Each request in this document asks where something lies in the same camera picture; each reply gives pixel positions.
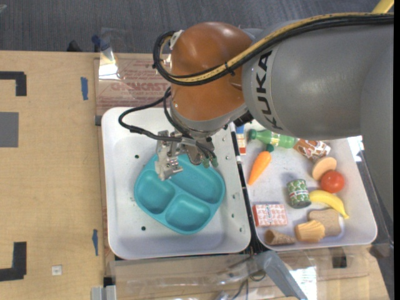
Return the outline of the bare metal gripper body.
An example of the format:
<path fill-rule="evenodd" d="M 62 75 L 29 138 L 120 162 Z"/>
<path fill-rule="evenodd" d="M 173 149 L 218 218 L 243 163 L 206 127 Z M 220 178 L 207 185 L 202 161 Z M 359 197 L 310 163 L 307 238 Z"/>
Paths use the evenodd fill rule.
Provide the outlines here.
<path fill-rule="evenodd" d="M 205 132 L 179 132 L 174 136 L 180 138 L 176 154 L 185 154 L 194 165 L 216 165 L 215 147 L 210 134 Z"/>

